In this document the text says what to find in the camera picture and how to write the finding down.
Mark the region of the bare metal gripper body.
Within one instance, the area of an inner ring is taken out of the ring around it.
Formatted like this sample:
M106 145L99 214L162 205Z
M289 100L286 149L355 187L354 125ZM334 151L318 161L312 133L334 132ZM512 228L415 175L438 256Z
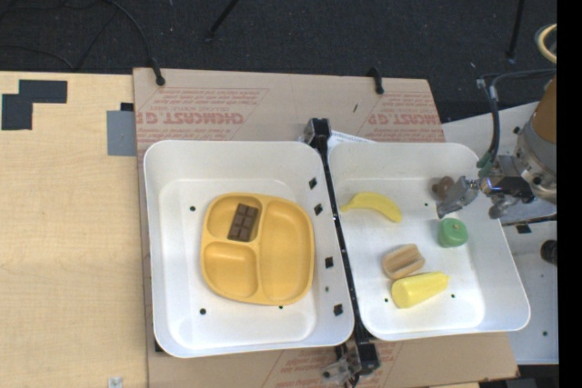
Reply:
M534 198L557 202L557 176L536 158L499 155L478 171L481 190L489 196L512 196L523 202Z

